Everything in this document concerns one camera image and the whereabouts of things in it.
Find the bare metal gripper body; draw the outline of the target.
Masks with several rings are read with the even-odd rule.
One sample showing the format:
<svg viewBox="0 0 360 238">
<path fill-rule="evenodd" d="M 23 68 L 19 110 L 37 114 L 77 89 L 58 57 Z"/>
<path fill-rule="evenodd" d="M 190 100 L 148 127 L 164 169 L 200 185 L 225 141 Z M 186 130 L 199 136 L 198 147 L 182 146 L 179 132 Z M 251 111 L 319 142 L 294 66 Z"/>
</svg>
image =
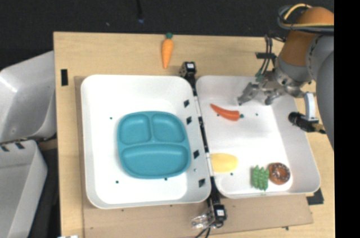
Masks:
<svg viewBox="0 0 360 238">
<path fill-rule="evenodd" d="M 286 93 L 293 97 L 303 97 L 305 92 L 302 87 L 308 82 L 309 74 L 306 74 L 305 71 L 290 75 L 282 70 L 271 70 L 256 76 L 252 90 L 264 92 L 268 96 L 279 96 Z"/>
</svg>

